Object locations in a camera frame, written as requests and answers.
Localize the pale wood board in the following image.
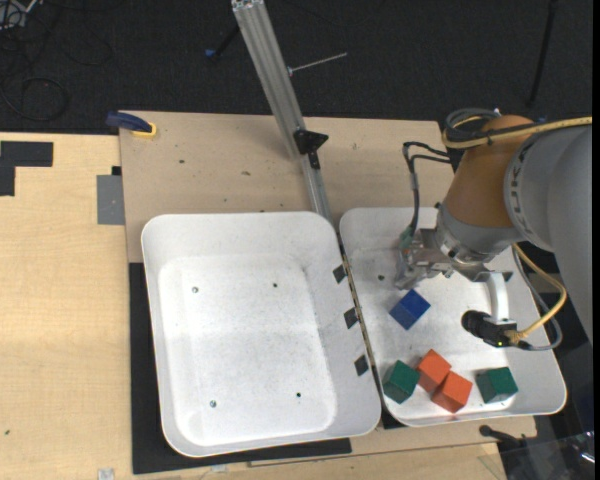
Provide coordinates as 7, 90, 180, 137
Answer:
117, 110, 556, 469

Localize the orange cube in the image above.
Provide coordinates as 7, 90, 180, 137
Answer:
430, 370, 475, 415
415, 348, 453, 394

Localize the green cube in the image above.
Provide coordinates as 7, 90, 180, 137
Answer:
474, 366, 520, 405
381, 359, 422, 405

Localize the black cylinder on white bracket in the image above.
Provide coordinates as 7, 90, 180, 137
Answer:
460, 267, 520, 349

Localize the blue cube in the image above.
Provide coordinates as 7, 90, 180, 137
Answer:
388, 288, 432, 331

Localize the white plastic tray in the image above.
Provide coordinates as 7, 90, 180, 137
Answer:
338, 206, 568, 428
140, 210, 383, 459

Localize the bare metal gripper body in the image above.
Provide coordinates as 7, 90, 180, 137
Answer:
403, 227, 487, 283

